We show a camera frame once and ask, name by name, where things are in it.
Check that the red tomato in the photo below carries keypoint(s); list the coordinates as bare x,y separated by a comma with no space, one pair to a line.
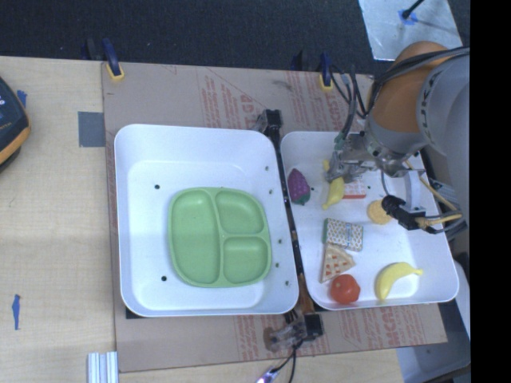
345,289

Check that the patterned white packet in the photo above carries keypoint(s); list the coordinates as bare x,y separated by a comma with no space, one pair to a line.
344,234

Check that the brown cardboard board red print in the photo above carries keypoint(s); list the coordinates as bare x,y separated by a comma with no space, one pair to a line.
167,94

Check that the red and white packet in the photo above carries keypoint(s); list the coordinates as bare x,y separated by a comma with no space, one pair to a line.
355,192

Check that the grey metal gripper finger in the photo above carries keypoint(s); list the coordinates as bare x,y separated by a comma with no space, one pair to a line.
333,168
351,172

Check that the white plastic tray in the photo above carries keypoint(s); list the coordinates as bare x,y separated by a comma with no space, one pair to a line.
399,245
143,230

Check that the pizza slice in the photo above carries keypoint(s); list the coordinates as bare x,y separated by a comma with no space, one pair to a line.
333,267

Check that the large yellow banana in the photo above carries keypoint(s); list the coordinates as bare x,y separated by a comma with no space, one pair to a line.
393,277

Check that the purple grapes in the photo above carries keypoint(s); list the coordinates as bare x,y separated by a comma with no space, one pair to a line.
298,185

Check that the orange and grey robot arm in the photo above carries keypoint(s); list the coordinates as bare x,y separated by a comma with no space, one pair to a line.
403,102

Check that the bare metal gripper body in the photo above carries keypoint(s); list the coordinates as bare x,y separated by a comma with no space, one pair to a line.
361,152

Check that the small yellow banana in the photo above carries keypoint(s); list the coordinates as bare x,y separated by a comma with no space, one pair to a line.
334,194

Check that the black cylinder on white bracket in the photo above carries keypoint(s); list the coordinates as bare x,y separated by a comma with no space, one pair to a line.
408,215

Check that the green divided plate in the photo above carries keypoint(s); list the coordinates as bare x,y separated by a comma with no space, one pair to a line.
199,234

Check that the thin black and white rod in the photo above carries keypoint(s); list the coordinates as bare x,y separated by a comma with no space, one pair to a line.
294,238

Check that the yellow biscuit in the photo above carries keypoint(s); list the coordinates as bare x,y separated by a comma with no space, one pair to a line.
377,213

